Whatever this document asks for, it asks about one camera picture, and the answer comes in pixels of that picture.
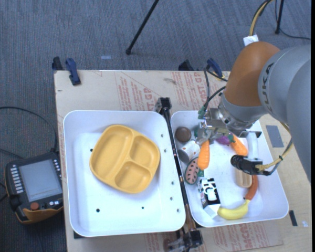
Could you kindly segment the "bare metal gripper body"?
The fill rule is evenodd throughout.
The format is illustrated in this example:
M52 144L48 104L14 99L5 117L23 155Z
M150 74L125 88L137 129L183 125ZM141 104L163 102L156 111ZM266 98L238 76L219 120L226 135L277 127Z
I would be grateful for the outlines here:
M231 117L220 112L218 108L201 108L198 111L199 128L204 128L209 132L209 139L216 134L222 133L223 136L235 134L240 136L241 133L248 129L248 123L242 122L234 117Z

